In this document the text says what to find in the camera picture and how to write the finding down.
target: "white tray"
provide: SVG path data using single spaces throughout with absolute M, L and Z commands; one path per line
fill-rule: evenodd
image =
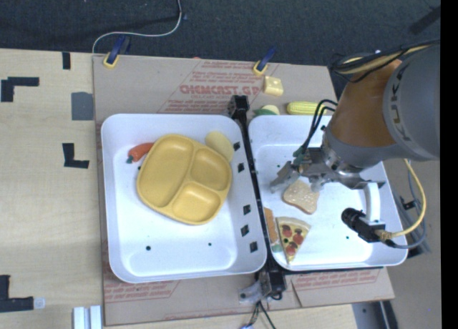
M 323 117 L 322 124 L 327 124 L 329 119 Z M 273 252 L 274 258 L 279 265 L 292 271 L 381 267 L 402 263 L 407 255 L 406 250 L 387 247 L 380 242 L 367 243 L 341 221 L 341 213 L 347 207 L 366 211 L 362 190 L 350 190 L 339 183 L 328 183 L 320 191 L 318 209 L 312 215 L 284 203 L 281 199 L 282 190 L 271 193 L 270 182 L 277 177 L 278 170 L 288 160 L 293 160 L 293 152 L 308 135 L 311 120 L 310 116 L 259 116 L 249 125 L 263 206 L 271 208 L 276 217 L 296 217 L 312 226 L 291 264 L 287 264 L 282 252 Z M 323 132 L 318 129 L 310 146 L 319 147 L 322 136 Z M 387 181 L 382 163 L 365 171 L 362 176 L 365 179 Z M 402 230 L 388 182 L 380 189 L 380 195 L 381 219 L 386 223 L 386 229 Z M 394 241 L 406 244 L 405 237 L 398 237 Z
M 230 191 L 215 219 L 186 225 L 144 205 L 135 187 L 142 160 L 127 164 L 129 149 L 170 133 L 205 143 L 213 130 L 240 146 L 230 163 Z M 101 135 L 109 263 L 119 279 L 140 283 L 262 268 L 267 250 L 242 134 L 233 120 L 220 115 L 116 114 L 104 121 Z

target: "black fabric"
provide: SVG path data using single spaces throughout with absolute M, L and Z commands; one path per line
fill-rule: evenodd
M 338 55 L 440 37 L 441 0 L 182 0 L 163 38 L 134 37 L 130 54 L 327 65 Z M 1 0 L 0 47 L 91 52 L 109 31 L 159 34 L 175 0 Z M 103 39 L 107 53 L 115 36 Z

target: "white cable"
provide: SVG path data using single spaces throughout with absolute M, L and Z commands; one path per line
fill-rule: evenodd
M 121 34 L 125 34 L 125 35 L 130 35 L 130 36 L 141 36 L 141 37 L 144 37 L 144 38 L 160 38 L 161 36 L 167 36 L 167 35 L 171 35 L 172 33 L 174 33 L 178 27 L 180 26 L 180 23 L 181 23 L 181 18 L 182 18 L 182 9 L 181 9 L 181 1 L 180 0 L 177 0 L 177 4 L 178 4 L 178 11 L 180 12 L 179 15 L 178 15 L 178 20 L 177 20 L 177 23 L 175 25 L 175 27 L 168 31 L 167 33 L 162 33 L 162 34 L 141 34 L 141 33 L 134 33 L 134 32 L 128 32 L 128 31 L 112 31 L 110 33 L 106 33 L 106 34 L 103 34 L 101 36 L 99 36 L 94 44 L 92 45 L 92 53 L 95 53 L 95 47 L 97 45 L 97 43 L 102 40 L 103 38 L 107 37 L 107 36 L 110 36 L 110 35 L 121 35 Z

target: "toy pizza slice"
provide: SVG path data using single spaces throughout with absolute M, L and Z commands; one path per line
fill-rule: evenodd
M 311 226 L 302 220 L 293 217 L 277 217 L 278 232 L 281 246 L 288 263 L 296 257 Z

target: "toy bread slice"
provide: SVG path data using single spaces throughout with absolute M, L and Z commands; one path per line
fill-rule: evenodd
M 312 192 L 308 184 L 297 179 L 283 193 L 283 201 L 311 215 L 316 211 L 319 196 L 319 192 Z

